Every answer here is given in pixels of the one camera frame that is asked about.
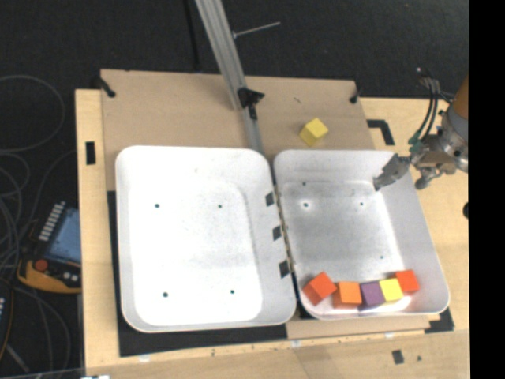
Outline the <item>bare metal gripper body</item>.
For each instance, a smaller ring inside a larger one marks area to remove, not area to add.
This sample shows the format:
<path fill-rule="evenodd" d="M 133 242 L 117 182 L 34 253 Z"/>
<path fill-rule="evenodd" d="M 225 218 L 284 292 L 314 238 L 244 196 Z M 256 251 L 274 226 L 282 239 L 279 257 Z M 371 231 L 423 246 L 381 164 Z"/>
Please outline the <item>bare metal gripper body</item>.
<path fill-rule="evenodd" d="M 448 174 L 468 172 L 468 145 L 458 134 L 430 134 L 410 147 L 411 163 L 417 169 L 438 169 Z"/>

